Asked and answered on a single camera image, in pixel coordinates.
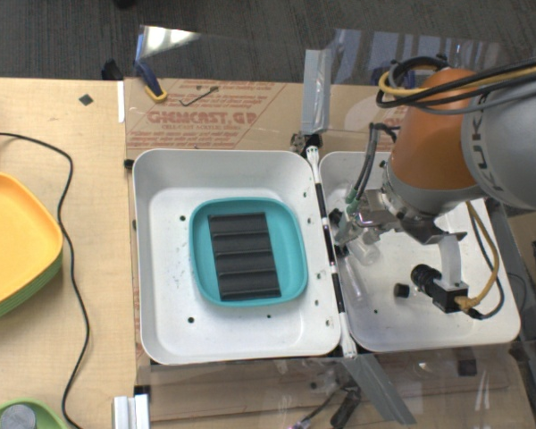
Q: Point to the black ribbed rectangular insert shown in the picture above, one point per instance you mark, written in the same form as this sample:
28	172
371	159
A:
245	257

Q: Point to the clear plastic bottle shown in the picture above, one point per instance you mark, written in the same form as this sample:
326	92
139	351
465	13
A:
367	253
354	282

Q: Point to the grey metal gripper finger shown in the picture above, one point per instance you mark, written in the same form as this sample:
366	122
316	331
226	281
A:
344	230
370	236

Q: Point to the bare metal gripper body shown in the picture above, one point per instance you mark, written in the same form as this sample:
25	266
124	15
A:
411	224

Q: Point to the teal plate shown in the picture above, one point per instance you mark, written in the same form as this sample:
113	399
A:
290	244

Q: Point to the yellow plate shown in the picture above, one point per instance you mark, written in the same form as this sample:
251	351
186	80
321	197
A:
13	239

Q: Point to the grey can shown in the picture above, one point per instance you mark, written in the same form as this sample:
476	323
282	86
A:
18	417

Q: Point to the brown cardboard board red print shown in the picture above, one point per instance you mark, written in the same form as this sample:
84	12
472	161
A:
232	119

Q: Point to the black hex key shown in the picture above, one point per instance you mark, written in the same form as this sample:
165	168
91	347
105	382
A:
196	98

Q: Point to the green plate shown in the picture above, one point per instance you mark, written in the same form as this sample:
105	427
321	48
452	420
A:
36	297
49	414

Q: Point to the white plastic tray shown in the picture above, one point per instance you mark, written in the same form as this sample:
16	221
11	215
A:
174	320
411	324

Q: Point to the small black cap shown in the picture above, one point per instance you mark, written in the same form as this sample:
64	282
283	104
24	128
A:
401	290

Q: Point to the black cylinder on white bracket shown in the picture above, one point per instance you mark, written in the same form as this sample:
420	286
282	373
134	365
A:
446	291

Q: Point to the thin black and white rod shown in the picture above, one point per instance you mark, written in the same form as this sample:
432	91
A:
337	284

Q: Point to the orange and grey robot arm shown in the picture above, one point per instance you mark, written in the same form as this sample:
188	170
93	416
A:
433	141

